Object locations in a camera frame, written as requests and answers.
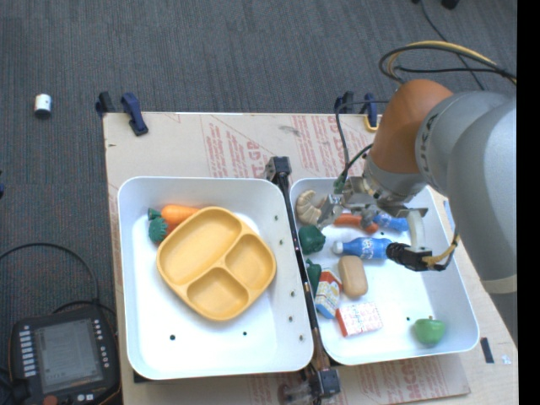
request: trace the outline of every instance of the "blue clamp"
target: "blue clamp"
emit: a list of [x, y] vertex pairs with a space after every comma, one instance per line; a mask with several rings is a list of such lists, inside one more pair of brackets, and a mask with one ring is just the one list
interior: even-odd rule
[[138, 99], [135, 94], [127, 92], [121, 97], [121, 104], [124, 106], [124, 112], [129, 114], [132, 118], [129, 121], [129, 126], [132, 127], [135, 135], [144, 135], [149, 131], [148, 127], [144, 123], [143, 114], [141, 114], [141, 107], [138, 103]]
[[364, 100], [368, 101], [362, 106], [360, 114], [364, 114], [367, 111], [368, 117], [365, 125], [371, 131], [376, 131], [379, 128], [379, 123], [377, 122], [377, 106], [375, 104], [375, 97], [371, 93], [366, 93]]

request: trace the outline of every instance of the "gray carpet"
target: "gray carpet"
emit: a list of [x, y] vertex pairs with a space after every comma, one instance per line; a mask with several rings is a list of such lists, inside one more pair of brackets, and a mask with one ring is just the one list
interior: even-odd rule
[[[516, 73], [517, 0], [422, 0], [452, 43]], [[114, 305], [104, 146], [95, 102], [118, 110], [329, 113], [345, 91], [387, 100], [379, 59], [439, 40], [411, 0], [0, 0], [0, 251], [32, 241], [76, 251]], [[411, 52], [413, 68], [463, 67], [449, 53]], [[408, 74], [418, 78], [417, 74]], [[516, 87], [492, 73], [424, 75], [453, 91]], [[33, 114], [35, 96], [52, 115]], [[24, 316], [92, 297], [84, 268], [33, 247], [0, 260], [0, 366]], [[0, 387], [0, 401], [6, 392]]]

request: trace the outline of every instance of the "yellow divided plate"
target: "yellow divided plate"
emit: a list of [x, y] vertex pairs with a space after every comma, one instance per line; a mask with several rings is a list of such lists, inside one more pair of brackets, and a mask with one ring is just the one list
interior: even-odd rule
[[276, 274], [276, 260], [249, 225], [221, 207], [202, 208], [159, 245], [158, 270], [193, 310], [226, 321], [245, 311]]

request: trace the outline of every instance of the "small white object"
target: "small white object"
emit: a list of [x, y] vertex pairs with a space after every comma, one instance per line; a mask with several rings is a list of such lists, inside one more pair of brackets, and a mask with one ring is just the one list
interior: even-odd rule
[[34, 103], [34, 115], [36, 117], [50, 117], [51, 116], [52, 98], [48, 94], [38, 94], [35, 97]]
[[341, 241], [334, 241], [334, 244], [332, 246], [332, 251], [339, 255], [340, 253], [343, 253], [343, 243]]

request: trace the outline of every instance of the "toy apple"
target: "toy apple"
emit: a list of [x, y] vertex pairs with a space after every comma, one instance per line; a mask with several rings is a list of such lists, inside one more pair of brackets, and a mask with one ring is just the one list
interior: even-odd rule
[[436, 345], [444, 336], [446, 325], [441, 320], [420, 318], [414, 323], [414, 332], [421, 343]]

